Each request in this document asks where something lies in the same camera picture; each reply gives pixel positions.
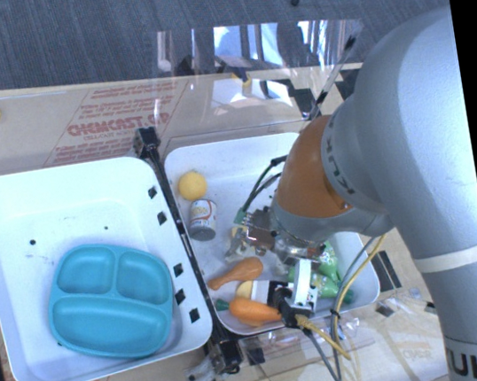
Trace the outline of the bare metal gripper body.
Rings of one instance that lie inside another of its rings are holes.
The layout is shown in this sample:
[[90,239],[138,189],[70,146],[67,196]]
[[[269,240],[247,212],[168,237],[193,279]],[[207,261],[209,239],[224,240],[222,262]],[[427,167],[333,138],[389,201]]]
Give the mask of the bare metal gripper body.
[[273,210],[266,206],[246,214],[246,241],[256,251],[276,254],[282,264],[292,266],[299,259],[318,262],[325,252],[325,244],[296,237],[282,228]]

